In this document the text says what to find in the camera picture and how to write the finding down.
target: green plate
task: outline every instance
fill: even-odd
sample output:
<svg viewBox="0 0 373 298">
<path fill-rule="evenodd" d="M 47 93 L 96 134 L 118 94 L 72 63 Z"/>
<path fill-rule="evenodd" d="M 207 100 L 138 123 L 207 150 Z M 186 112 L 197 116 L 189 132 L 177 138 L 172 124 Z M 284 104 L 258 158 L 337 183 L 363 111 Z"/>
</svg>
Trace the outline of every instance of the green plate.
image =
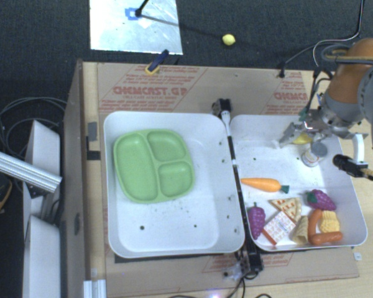
<svg viewBox="0 0 373 298">
<path fill-rule="evenodd" d="M 116 140 L 113 154 L 122 190 L 135 202 L 175 199 L 188 193 L 195 182 L 188 148 L 174 131 L 127 133 Z"/>
</svg>

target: orange hot dog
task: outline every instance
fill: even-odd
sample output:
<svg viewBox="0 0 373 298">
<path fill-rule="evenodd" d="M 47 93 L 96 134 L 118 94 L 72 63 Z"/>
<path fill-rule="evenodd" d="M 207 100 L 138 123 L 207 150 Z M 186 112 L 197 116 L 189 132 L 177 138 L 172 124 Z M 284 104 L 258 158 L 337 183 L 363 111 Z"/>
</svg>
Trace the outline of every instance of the orange hot dog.
<svg viewBox="0 0 373 298">
<path fill-rule="evenodd" d="M 328 242 L 337 242 L 343 239 L 341 232 L 316 233 L 316 224 L 322 218 L 322 210 L 316 209 L 308 219 L 308 241 L 312 245 L 321 245 Z"/>
</svg>

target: white tray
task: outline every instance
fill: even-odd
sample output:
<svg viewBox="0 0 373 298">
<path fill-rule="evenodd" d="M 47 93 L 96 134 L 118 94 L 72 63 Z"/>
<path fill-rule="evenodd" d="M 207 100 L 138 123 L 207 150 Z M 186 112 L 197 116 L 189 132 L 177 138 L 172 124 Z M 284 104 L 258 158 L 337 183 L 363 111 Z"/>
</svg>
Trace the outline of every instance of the white tray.
<svg viewBox="0 0 373 298">
<path fill-rule="evenodd" d="M 266 222 L 278 210 L 269 202 L 271 199 L 301 197 L 302 215 L 312 210 L 306 204 L 305 192 L 321 189 L 337 206 L 336 214 L 340 221 L 343 239 L 337 243 L 326 243 L 320 248 L 357 246 L 365 242 L 367 228 L 362 215 L 351 177 L 333 165 L 333 156 L 342 149 L 338 137 L 327 138 L 323 143 L 328 148 L 326 158 L 314 168 L 305 166 L 301 154 L 309 145 L 287 145 L 279 148 L 277 140 L 290 122 L 298 122 L 296 116 L 279 115 L 239 115 L 231 122 L 236 161 L 240 178 L 274 178 L 282 185 L 290 185 L 288 194 L 283 192 L 261 192 L 241 185 L 247 208 L 254 205 L 265 210 Z M 261 235 L 255 243 L 265 251 L 291 251 L 315 248 L 313 245 L 297 245 L 290 236 L 273 246 Z"/>
<path fill-rule="evenodd" d="M 129 200 L 113 162 L 113 144 L 128 132 L 170 129 L 192 158 L 195 185 L 187 195 L 154 204 Z M 104 121 L 108 237 L 125 258 L 232 253 L 244 243 L 233 166 L 223 123 L 209 114 L 113 112 Z"/>
</svg>

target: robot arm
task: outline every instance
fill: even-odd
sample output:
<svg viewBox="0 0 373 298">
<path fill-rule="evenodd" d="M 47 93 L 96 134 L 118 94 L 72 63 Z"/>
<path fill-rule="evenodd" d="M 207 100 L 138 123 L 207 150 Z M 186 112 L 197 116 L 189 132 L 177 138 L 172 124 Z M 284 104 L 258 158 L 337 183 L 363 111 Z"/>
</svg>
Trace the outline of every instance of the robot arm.
<svg viewBox="0 0 373 298">
<path fill-rule="evenodd" d="M 360 58 L 363 61 L 373 59 L 373 38 L 358 41 L 342 57 Z M 347 63 L 348 61 L 338 66 L 322 97 L 321 106 L 318 109 L 310 109 L 300 119 L 302 124 L 289 125 L 279 141 L 281 147 L 293 142 L 303 132 L 313 140 L 337 135 L 343 139 L 354 139 L 356 142 L 357 135 L 349 132 L 349 129 L 363 118 L 372 125 L 373 142 L 373 65 L 353 61 Z"/>
</svg>

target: pizza slice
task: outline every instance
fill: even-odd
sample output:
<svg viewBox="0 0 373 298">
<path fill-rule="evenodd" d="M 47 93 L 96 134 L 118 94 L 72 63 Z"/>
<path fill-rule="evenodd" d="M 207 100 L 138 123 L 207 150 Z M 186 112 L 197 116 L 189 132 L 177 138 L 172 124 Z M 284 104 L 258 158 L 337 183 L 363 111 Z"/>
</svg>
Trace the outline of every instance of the pizza slice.
<svg viewBox="0 0 373 298">
<path fill-rule="evenodd" d="M 270 202 L 278 210 L 284 211 L 294 222 L 298 222 L 300 219 L 302 204 L 299 197 L 270 200 Z"/>
</svg>

